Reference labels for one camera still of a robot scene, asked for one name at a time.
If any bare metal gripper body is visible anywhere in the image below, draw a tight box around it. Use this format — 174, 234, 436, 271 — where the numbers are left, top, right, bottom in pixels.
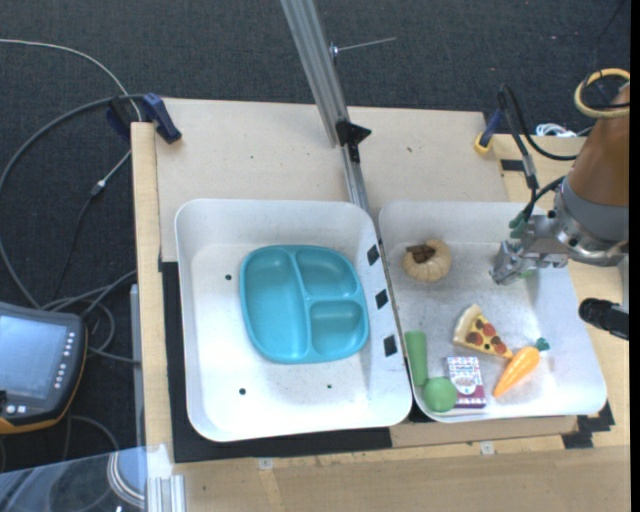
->
517, 214, 630, 270

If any white plastic tray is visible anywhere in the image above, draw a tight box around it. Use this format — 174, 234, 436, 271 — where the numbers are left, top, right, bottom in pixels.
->
173, 198, 414, 444
377, 200, 609, 424

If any beige pumpkin with brown top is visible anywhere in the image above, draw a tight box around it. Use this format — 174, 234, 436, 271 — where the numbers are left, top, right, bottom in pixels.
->
400, 238, 453, 283

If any pizza slice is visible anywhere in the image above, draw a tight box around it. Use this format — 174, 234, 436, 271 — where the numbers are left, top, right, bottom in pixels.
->
452, 303, 515, 361

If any orange carrot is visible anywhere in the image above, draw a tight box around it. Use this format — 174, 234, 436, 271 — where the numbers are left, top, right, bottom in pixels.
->
492, 337, 551, 399

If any small pink carton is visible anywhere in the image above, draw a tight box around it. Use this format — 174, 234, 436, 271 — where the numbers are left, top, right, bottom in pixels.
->
445, 355, 488, 410

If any green cylinder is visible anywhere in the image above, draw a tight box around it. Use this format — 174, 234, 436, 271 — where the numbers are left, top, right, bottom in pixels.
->
404, 330, 430, 388

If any green ball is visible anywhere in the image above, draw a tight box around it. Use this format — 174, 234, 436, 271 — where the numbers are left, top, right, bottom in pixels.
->
422, 376, 459, 414

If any blue divided plate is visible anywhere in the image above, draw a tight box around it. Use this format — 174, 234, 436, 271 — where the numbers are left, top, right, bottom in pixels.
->
238, 244, 371, 365

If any pale wood board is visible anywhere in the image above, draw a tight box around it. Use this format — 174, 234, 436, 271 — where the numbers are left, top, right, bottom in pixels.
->
153, 96, 581, 449

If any black cylinder on white bracket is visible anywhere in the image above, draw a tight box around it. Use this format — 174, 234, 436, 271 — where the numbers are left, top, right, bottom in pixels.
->
578, 252, 631, 342

